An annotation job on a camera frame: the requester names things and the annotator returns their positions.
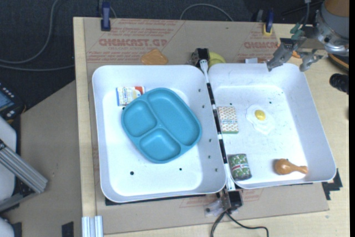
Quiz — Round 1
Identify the white and yellow fried egg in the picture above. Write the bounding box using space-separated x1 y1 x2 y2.
246 103 276 135

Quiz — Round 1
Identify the brown cardboard board red print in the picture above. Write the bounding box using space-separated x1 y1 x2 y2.
83 17 331 234

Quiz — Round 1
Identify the thin black and white rod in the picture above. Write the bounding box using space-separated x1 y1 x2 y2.
199 59 237 190

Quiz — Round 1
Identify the orange patterned carton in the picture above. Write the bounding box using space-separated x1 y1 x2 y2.
216 105 240 134

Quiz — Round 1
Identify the white orange and blue carton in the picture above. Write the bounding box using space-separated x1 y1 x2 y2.
115 85 146 107

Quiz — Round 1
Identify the yellow banana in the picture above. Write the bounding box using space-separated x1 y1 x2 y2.
207 51 226 68

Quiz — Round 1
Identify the white plastic tray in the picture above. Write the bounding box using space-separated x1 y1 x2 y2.
207 62 337 190
92 64 227 204

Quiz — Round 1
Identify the green can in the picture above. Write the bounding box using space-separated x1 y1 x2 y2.
227 153 253 181

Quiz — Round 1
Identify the brown chicken drumstick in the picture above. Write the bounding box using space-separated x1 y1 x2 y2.
274 158 309 176

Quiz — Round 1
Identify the blue divided plate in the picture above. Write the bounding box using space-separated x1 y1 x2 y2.
120 87 202 164

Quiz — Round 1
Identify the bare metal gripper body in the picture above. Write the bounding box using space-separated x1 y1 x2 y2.
279 27 350 57

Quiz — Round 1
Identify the orange toast slice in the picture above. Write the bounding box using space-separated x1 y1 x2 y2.
140 48 169 66

